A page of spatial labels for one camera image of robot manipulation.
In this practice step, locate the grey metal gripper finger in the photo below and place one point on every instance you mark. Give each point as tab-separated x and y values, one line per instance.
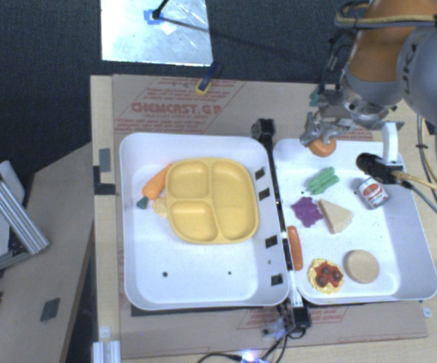
332	131
310	130

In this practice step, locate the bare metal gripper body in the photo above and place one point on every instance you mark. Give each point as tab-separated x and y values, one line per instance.
358	112

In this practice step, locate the orange round toy fruit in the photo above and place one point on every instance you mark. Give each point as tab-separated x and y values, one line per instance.
322	149

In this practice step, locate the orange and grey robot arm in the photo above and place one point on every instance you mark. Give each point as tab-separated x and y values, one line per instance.
426	62

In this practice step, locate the green toy beans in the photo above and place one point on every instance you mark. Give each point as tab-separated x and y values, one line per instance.
322	181

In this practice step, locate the red and white can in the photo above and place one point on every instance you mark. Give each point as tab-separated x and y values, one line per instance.
373	193

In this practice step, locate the thin black and white rod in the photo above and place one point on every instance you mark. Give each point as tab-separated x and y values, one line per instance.
279	202

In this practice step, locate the purple grapes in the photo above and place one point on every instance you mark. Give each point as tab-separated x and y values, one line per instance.
306	211

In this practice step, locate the tan sandwich bread slice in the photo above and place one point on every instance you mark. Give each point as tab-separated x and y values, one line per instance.
335	216

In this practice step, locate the orange sausage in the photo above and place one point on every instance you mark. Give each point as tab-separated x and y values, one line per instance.
295	246

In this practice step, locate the white plastic tray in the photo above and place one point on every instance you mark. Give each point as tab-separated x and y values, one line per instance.
385	236
203	274

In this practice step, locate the yellow divided plate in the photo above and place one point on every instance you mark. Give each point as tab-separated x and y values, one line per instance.
211	202

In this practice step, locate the brown cardboard board red print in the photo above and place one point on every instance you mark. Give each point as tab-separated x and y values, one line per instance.
188	104

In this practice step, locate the tan round biscuit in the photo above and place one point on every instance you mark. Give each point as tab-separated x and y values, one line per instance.
361	266

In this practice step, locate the yellow spaghetti with meatballs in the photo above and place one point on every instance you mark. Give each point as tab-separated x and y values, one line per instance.
325	275

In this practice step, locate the orange carrot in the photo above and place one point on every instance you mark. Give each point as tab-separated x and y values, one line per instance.
156	185

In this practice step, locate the pale yellow toy biscuit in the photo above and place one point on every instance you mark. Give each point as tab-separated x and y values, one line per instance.
160	207

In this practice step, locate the black cylinder on white bracket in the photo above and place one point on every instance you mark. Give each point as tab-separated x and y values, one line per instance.
377	166

